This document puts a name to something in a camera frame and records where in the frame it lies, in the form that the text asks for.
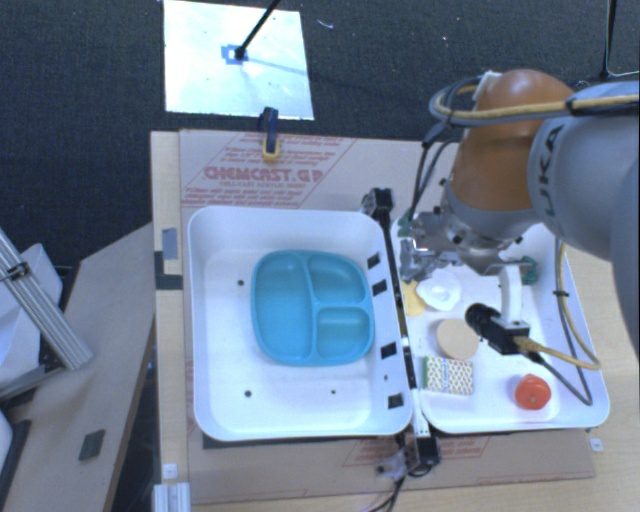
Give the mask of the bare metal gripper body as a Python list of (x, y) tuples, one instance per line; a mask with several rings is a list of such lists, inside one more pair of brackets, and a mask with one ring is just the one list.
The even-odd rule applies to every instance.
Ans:
[(520, 259), (503, 259), (500, 253), (510, 241), (493, 240), (475, 233), (451, 211), (422, 212), (409, 226), (409, 239), (414, 243), (416, 256), (420, 251), (439, 251), (442, 268), (447, 265), (467, 266), (480, 276), (497, 275), (503, 267), (521, 266)]

